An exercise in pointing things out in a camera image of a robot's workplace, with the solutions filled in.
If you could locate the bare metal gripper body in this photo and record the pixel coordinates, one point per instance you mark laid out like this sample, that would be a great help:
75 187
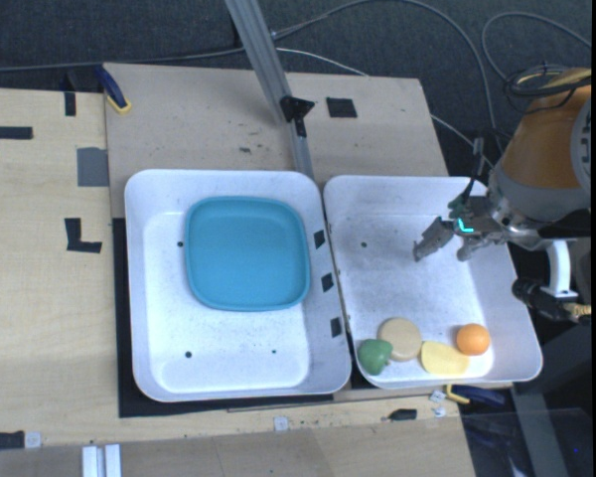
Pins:
491 224

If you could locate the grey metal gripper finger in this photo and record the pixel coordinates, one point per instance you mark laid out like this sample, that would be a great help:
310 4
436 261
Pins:
431 240
468 250

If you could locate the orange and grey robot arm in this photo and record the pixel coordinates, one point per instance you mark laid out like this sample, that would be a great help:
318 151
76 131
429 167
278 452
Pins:
541 152

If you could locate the white plastic tray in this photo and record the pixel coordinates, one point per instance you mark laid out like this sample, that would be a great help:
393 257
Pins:
402 286
228 351

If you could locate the orange toy fruit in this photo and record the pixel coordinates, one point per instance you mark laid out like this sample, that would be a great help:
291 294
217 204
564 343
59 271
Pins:
473 339

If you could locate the beige round biscuit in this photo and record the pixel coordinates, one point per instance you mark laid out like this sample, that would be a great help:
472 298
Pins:
401 337

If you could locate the yellow toy potato chip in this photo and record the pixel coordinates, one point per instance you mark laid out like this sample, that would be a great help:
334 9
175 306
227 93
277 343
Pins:
443 360

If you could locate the green toy pepper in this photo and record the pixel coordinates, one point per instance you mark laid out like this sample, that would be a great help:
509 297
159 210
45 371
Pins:
374 357

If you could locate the blue plate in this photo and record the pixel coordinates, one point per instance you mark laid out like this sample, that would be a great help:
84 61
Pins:
247 254

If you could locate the brown cardboard board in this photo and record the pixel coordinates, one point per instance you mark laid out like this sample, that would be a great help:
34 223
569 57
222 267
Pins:
203 122

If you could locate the black cylinder on white bracket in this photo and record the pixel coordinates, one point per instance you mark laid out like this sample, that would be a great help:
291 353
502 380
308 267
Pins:
558 266

